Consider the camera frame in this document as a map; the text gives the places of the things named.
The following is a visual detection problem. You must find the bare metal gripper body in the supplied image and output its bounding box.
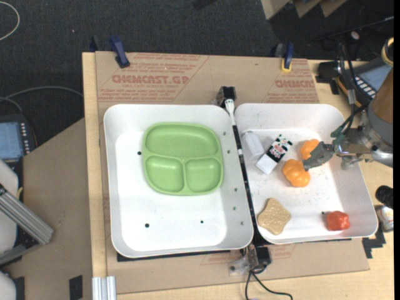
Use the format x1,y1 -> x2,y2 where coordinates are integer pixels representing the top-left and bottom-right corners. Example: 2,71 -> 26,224
331,127 -> 394,171

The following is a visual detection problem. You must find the small orange toy pepper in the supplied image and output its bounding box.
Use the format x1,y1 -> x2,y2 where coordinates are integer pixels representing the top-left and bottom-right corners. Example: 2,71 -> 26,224
299,138 -> 321,161

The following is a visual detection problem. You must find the large orange toy pepper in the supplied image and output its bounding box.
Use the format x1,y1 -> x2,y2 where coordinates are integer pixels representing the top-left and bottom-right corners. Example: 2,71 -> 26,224
282,158 -> 311,188

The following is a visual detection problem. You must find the white carton with cow print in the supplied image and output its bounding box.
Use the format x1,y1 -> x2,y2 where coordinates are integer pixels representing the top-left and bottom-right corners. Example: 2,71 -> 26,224
255,134 -> 294,176

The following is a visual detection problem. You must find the white plastic tray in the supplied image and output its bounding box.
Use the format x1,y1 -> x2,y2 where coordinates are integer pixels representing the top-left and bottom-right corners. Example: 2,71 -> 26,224
233,102 -> 379,246
102,104 -> 254,259

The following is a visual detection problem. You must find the red toy pepper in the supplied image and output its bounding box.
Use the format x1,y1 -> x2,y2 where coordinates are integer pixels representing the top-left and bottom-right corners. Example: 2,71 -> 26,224
326,210 -> 351,232

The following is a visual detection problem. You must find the beige biscuit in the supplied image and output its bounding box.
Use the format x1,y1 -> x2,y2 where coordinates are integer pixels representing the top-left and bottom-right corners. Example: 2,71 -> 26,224
256,197 -> 292,236

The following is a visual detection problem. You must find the thin black and white rod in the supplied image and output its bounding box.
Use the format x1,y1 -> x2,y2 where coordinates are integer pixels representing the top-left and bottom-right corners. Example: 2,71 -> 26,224
224,99 -> 262,249

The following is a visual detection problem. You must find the green divided plate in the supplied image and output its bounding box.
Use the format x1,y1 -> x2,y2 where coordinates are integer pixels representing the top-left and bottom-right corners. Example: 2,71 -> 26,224
142,122 -> 224,196

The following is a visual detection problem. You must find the brown cardboard board, red print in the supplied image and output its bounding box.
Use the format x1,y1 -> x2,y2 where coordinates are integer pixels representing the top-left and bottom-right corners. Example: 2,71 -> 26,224
94,51 -> 371,295

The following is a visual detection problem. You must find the black cylinder on white bracket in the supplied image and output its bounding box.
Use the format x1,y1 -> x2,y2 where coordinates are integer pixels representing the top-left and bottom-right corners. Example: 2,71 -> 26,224
374,184 -> 394,233

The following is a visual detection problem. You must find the black block with thin wires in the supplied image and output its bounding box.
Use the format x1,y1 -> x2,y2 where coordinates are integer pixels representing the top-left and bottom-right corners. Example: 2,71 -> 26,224
246,245 -> 272,270
212,85 -> 238,108

